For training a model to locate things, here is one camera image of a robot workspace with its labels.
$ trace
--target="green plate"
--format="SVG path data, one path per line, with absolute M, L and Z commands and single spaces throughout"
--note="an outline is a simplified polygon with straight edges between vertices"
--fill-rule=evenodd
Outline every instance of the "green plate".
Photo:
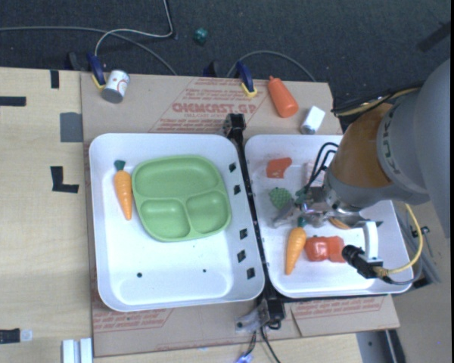
M 218 169 L 201 156 L 171 156 L 138 164 L 132 174 L 136 209 L 145 230 L 165 242 L 222 231 L 231 219 Z

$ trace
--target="black cable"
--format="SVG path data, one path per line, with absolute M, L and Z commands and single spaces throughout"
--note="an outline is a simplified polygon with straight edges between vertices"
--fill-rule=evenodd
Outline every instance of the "black cable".
M 272 330 L 280 330 L 281 329 L 281 322 L 279 320 L 276 320 L 276 321 L 270 321 L 267 326 L 269 327 L 269 329 L 272 329 Z
M 338 144 L 335 144 L 334 142 L 325 142 L 321 148 L 319 148 L 319 151 L 318 151 L 318 155 L 316 156 L 316 161 L 315 161 L 315 165 L 313 167 L 313 170 L 311 171 L 311 176 L 309 177 L 309 181 L 316 179 L 317 175 L 315 175 L 315 172 L 317 170 L 317 167 L 318 167 L 318 163 L 319 163 L 319 159 L 321 158 L 321 155 L 323 153 L 323 150 L 328 146 L 328 145 L 331 145 L 333 147 L 336 147 L 338 148 Z
M 269 348 L 269 351 L 271 352 L 271 355 L 274 358 L 274 360 L 276 361 L 276 363 L 281 363 L 281 361 L 278 359 L 278 357 L 274 353 L 274 350 L 272 349 L 271 344 L 267 340 L 266 334 L 264 333 L 264 327 L 260 328 L 260 336 L 262 336 L 264 341 L 266 342 L 267 348 Z
M 255 330 L 252 333 L 252 337 L 250 338 L 249 346 L 247 347 L 247 351 L 243 354 L 243 356 L 248 356 L 256 346 L 256 339 L 257 339 L 257 331 Z

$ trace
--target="cardboard sheet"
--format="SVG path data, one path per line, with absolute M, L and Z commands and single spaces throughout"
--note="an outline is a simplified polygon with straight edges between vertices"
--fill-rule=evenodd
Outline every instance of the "cardboard sheet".
M 95 137 L 108 132 L 217 133 L 229 113 L 244 114 L 245 138 L 295 134 L 300 133 L 311 106 L 326 112 L 319 134 L 341 134 L 337 119 L 329 113 L 332 98 L 327 84 L 285 82 L 300 106 L 296 115 L 286 119 L 276 113 L 266 81 L 254 81 L 254 85 L 258 95 L 248 98 L 236 79 L 131 75 L 123 102 L 112 104 L 101 98 L 89 73 L 81 74 L 95 356 L 246 343 L 250 339 L 250 334 L 235 332 L 235 319 L 250 312 L 254 301 L 129 313 L 115 312 L 102 303 L 95 276 L 88 149 Z M 313 300 L 285 308 L 281 329 L 269 332 L 273 339 L 400 325 L 391 296 Z

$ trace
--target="wire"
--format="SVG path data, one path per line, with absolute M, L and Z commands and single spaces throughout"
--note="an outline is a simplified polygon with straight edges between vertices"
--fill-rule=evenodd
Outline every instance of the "wire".
M 172 19 L 169 15 L 168 3 L 166 2 L 166 0 L 163 0 L 163 6 L 165 7 L 166 19 L 168 20 L 168 26 L 169 26 L 169 32 L 167 34 L 158 35 L 158 34 L 154 34 L 154 33 L 144 33 L 142 31 L 138 31 L 136 29 L 128 29 L 128 28 L 112 29 L 111 31 L 107 31 L 106 33 L 104 33 L 104 35 L 98 40 L 98 43 L 96 43 L 96 48 L 94 50 L 94 55 L 98 56 L 98 50 L 99 50 L 99 46 L 101 45 L 101 43 L 104 41 L 104 39 L 107 36 L 113 35 L 114 33 L 135 33 L 135 34 L 139 34 L 142 36 L 147 36 L 147 37 L 155 38 L 155 39 L 169 38 L 171 35 L 173 35 L 173 24 L 172 24 Z
M 417 244 L 414 242 L 412 229 L 409 225 L 409 213 L 406 213 L 406 215 L 407 217 L 403 218 L 400 212 L 396 211 L 396 217 L 406 243 L 409 245 L 410 249 L 415 252 L 417 250 Z M 441 282 L 439 272 L 437 271 L 435 264 L 424 252 L 422 252 L 421 254 L 420 262 L 422 264 L 422 269 L 426 278 L 428 278 L 431 282 Z
M 258 55 L 258 54 L 268 54 L 268 55 L 275 55 L 276 57 L 282 57 L 285 60 L 290 61 L 291 63 L 293 63 L 296 66 L 298 66 L 313 82 L 316 82 L 315 77 L 303 65 L 301 65 L 299 62 L 295 61 L 293 58 L 288 57 L 287 55 L 282 54 L 282 53 L 277 52 L 277 51 L 270 51 L 270 50 L 252 51 L 249 54 L 246 54 L 243 57 L 238 58 L 238 61 L 243 61 L 244 59 L 246 59 L 248 57 L 251 57 L 253 55 Z M 231 67 L 231 69 L 227 73 L 227 78 L 229 78 L 232 75 L 232 73 L 234 72 L 234 70 L 236 68 L 236 66 L 235 66 L 236 63 Z
M 414 215 L 414 212 L 410 208 L 408 204 L 406 204 L 407 212 L 410 215 L 410 218 L 414 222 L 415 225 L 415 230 L 417 231 L 417 236 L 418 236 L 418 249 L 417 252 L 415 253 L 414 257 L 404 266 L 400 266 L 399 268 L 394 268 L 394 269 L 386 269 L 382 267 L 375 267 L 374 270 L 377 272 L 378 277 L 385 278 L 388 275 L 392 275 L 395 273 L 400 273 L 401 271 L 404 271 L 408 268 L 410 268 L 412 265 L 414 265 L 417 260 L 420 258 L 422 254 L 422 249 L 424 248 L 424 239 L 422 237 L 422 231 L 421 228 L 417 222 L 417 218 Z
M 107 31 L 98 28 L 89 28 L 89 27 L 79 27 L 79 26 L 22 26 L 22 27 L 2 27 L 0 28 L 0 33 L 8 32 L 8 31 L 37 31 L 37 30 L 58 30 L 58 31 L 85 31 L 90 33 L 106 33 Z M 116 33 L 111 33 L 111 36 L 114 36 L 118 39 L 125 40 L 133 45 L 142 48 L 143 50 L 147 51 L 151 55 L 153 55 L 156 59 L 158 59 L 173 75 L 178 75 L 176 71 L 157 53 L 149 49 L 148 47 L 142 45 L 141 43 L 135 42 L 134 40 L 127 38 L 125 36 L 118 35 Z
M 390 93 L 388 95 L 379 97 L 374 101 L 366 101 L 361 104 L 345 107 L 344 109 L 342 109 L 340 111 L 333 110 L 333 114 L 336 117 L 344 117 L 344 116 L 352 116 L 353 114 L 365 113 L 365 112 L 368 112 L 369 110 L 375 109 L 376 107 L 383 104 L 385 101 L 388 101 L 390 99 L 395 99 L 401 95 L 406 95 L 410 92 L 414 92 L 415 90 L 419 90 L 419 89 L 420 89 L 419 87 L 414 87 L 414 88 L 407 88 L 404 90 L 400 90 L 398 92 Z
M 138 46 L 139 48 L 142 48 L 146 52 L 150 53 L 153 55 L 156 59 L 159 60 L 173 75 L 178 75 L 176 71 L 157 53 L 149 49 L 148 47 L 142 45 L 141 43 L 138 43 L 130 38 L 127 38 L 125 36 L 118 35 L 118 32 L 129 32 L 129 33 L 137 33 L 143 36 L 149 36 L 151 38 L 157 38 L 157 39 L 166 39 L 169 38 L 170 36 L 173 35 L 174 29 L 173 29 L 173 23 L 171 16 L 169 14 L 169 8 L 168 8 L 168 3 L 166 0 L 163 0 L 163 6 L 165 7 L 165 12 L 166 12 L 166 18 L 168 20 L 168 26 L 169 26 L 169 32 L 164 35 L 157 35 L 153 33 L 144 33 L 142 31 L 138 31 L 136 29 L 113 29 L 111 31 L 106 31 L 104 29 L 98 29 L 98 28 L 91 28 L 91 27 L 82 27 L 82 26 L 18 26 L 18 27 L 1 27 L 0 28 L 0 33 L 5 33 L 9 31 L 37 31 L 37 30 L 58 30 L 58 31 L 84 31 L 84 32 L 90 32 L 90 33 L 102 33 L 103 36 L 98 40 L 98 43 L 96 44 L 95 47 L 95 55 L 97 56 L 98 54 L 98 49 L 99 45 L 103 42 L 104 38 L 107 36 L 114 36 L 118 39 L 125 40 L 129 43 L 132 43 L 133 45 Z
M 318 168 L 319 159 L 321 158 L 323 150 L 327 146 L 333 146 L 333 147 L 338 148 L 338 144 L 335 144 L 334 142 L 326 142 L 321 146 L 321 148 L 319 148 L 318 154 L 316 155 L 315 165 L 313 166 L 313 170 L 311 171 L 311 176 L 309 177 L 309 180 L 308 180 L 308 184 L 306 184 L 303 187 L 303 191 L 305 193 L 308 192 L 309 187 L 311 187 L 311 184 L 316 180 L 316 178 L 319 176 L 321 171 L 323 171 L 325 169 L 325 164 L 326 164 L 326 161 L 328 160 L 328 155 L 336 153 L 335 150 L 332 150 L 332 149 L 328 150 L 325 154 L 325 157 L 322 160 L 321 166 Z
M 247 347 L 247 351 L 242 354 L 242 358 L 248 356 L 252 351 L 254 351 L 254 347 L 256 346 L 256 338 L 257 338 L 257 330 L 252 333 L 252 337 L 250 338 L 249 346 Z
M 274 353 L 274 350 L 272 349 L 271 344 L 267 340 L 266 334 L 264 333 L 264 327 L 260 328 L 260 336 L 263 337 L 264 341 L 266 342 L 267 348 L 269 348 L 269 351 L 271 352 L 271 355 L 274 358 L 274 360 L 276 361 L 276 363 L 281 363 L 281 361 L 278 359 L 278 357 Z
M 416 282 L 422 275 L 422 263 L 419 262 L 418 263 L 418 267 L 417 267 L 417 272 L 414 274 L 414 277 L 411 278 L 410 280 L 407 280 L 407 281 L 394 281 L 392 278 L 390 277 L 387 277 L 388 278 L 388 283 L 389 284 L 392 284 L 392 285 L 409 285 L 413 282 Z

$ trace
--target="toy red pepper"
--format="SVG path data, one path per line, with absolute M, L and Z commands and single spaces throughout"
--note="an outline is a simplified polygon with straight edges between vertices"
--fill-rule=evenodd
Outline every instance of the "toy red pepper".
M 343 238 L 334 237 L 309 237 L 304 245 L 304 251 L 310 261 L 345 262 L 341 255 L 345 243 Z

